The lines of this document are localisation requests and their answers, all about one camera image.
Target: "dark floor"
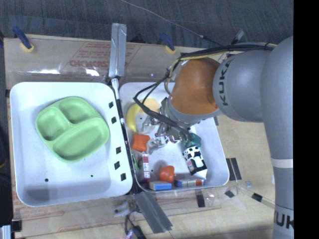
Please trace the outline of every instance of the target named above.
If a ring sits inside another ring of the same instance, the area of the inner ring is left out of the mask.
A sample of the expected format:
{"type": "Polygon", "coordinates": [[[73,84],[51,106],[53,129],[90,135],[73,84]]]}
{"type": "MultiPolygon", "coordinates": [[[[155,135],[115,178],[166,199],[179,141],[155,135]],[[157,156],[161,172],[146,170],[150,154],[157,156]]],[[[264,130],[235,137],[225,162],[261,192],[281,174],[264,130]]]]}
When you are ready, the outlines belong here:
{"type": "MultiPolygon", "coordinates": [[[[164,32],[174,45],[279,43],[293,35],[294,0],[0,0],[0,30],[110,40],[112,23],[127,25],[127,40],[156,44],[164,32]]],[[[0,50],[0,134],[7,149],[4,56],[0,50]]],[[[9,162],[0,169],[0,226],[11,220],[9,162]]]]}

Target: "table surface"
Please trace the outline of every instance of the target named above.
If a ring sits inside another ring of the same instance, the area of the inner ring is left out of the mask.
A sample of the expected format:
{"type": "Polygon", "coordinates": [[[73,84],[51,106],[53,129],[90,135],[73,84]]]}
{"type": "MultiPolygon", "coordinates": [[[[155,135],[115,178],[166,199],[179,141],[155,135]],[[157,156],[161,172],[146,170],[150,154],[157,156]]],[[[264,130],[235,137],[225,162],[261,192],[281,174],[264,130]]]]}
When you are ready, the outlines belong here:
{"type": "MultiPolygon", "coordinates": [[[[88,41],[33,35],[29,35],[29,38],[37,45],[45,44],[48,39],[59,42],[88,41]]],[[[8,50],[17,46],[10,39],[4,43],[5,49],[8,50]]],[[[158,68],[167,68],[179,52],[198,50],[177,47],[177,53],[170,54],[161,45],[129,45],[131,49],[128,51],[131,53],[127,56],[130,57],[131,67],[128,66],[127,70],[132,77],[127,77],[126,82],[132,79],[142,81],[146,75],[156,73],[158,68]]],[[[8,89],[20,81],[29,81],[28,77],[21,77],[20,69],[16,69],[21,68],[19,64],[29,63],[32,66],[42,62],[36,55],[30,59],[23,54],[21,58],[18,60],[14,57],[5,57],[8,89]]],[[[223,59],[221,56],[212,58],[217,61],[223,59]]],[[[36,208],[28,207],[19,200],[15,190],[9,98],[7,105],[13,213],[14,219],[22,220],[22,230],[16,232],[15,237],[17,239],[125,238],[125,218],[114,216],[114,207],[124,202],[125,197],[36,208]]],[[[222,187],[202,190],[205,207],[198,207],[194,190],[182,194],[155,193],[155,198],[173,226],[171,231],[153,234],[144,217],[139,213],[134,213],[131,216],[133,223],[142,228],[148,239],[208,239],[212,236],[215,239],[271,238],[275,186],[264,124],[238,122],[226,116],[219,116],[217,121],[217,130],[225,157],[236,159],[241,179],[230,180],[222,187]],[[229,191],[234,194],[232,196],[225,194],[229,191]]]]}

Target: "green plate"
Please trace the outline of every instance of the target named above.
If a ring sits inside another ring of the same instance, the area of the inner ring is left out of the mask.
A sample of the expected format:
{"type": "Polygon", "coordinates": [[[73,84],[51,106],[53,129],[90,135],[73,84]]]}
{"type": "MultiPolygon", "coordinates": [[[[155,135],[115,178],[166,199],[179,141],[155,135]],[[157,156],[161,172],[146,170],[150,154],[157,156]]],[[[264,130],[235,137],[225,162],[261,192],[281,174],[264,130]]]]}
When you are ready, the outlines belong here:
{"type": "Polygon", "coordinates": [[[48,148],[62,161],[79,161],[104,145],[110,129],[83,98],[63,98],[42,110],[35,127],[48,148]]]}

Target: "banana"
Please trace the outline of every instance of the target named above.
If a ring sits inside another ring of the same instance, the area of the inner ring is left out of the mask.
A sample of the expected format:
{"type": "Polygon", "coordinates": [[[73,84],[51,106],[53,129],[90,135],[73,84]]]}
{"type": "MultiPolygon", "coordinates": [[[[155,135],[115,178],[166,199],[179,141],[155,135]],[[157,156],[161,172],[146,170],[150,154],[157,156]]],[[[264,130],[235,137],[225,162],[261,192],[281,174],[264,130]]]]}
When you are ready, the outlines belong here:
{"type": "MultiPolygon", "coordinates": [[[[144,105],[154,112],[158,113],[160,111],[160,106],[155,99],[152,99],[152,98],[146,99],[144,102],[144,105]]],[[[133,104],[132,106],[130,106],[130,108],[128,109],[126,113],[126,118],[125,118],[126,125],[134,133],[138,132],[136,127],[136,120],[135,120],[138,113],[144,113],[144,112],[142,108],[140,108],[137,104],[133,104]]]]}

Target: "white tray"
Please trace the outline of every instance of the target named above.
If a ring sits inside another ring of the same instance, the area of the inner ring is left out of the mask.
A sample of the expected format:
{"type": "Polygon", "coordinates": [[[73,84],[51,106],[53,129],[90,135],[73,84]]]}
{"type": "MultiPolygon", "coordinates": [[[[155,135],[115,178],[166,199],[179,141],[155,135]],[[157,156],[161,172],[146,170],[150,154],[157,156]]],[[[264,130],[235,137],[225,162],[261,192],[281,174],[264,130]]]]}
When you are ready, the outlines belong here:
{"type": "MultiPolygon", "coordinates": [[[[120,88],[120,97],[122,101],[122,108],[124,117],[129,107],[135,102],[133,97],[141,89],[151,85],[152,83],[126,83],[120,88]]],[[[169,83],[169,89],[173,88],[174,83],[169,83]]],[[[141,93],[138,98],[143,99],[148,91],[141,93]]],[[[160,84],[149,96],[161,103],[161,101],[167,97],[168,94],[165,91],[164,84],[160,84]]],[[[150,134],[153,138],[157,128],[150,134]]],[[[133,131],[127,127],[129,141],[132,144],[133,131]]],[[[191,127],[191,132],[196,133],[201,137],[201,153],[205,164],[207,166],[207,175],[203,187],[196,188],[211,188],[225,185],[229,179],[229,170],[226,163],[224,151],[220,142],[218,131],[216,128],[215,120],[213,118],[201,121],[191,127]]],[[[186,162],[183,159],[182,152],[184,146],[180,143],[169,142],[166,146],[154,151],[149,156],[149,164],[151,172],[151,180],[159,179],[160,168],[167,165],[175,167],[176,178],[187,178],[190,177],[189,169],[186,162]]],[[[173,187],[174,190],[186,190],[189,188],[178,188],[173,187]]]]}
{"type": "Polygon", "coordinates": [[[107,85],[23,82],[12,88],[10,105],[16,191],[24,204],[46,206],[108,198],[131,189],[133,179],[116,101],[107,85]],[[86,99],[110,128],[108,142],[75,163],[56,158],[35,129],[35,118],[41,110],[69,96],[86,99]]]}

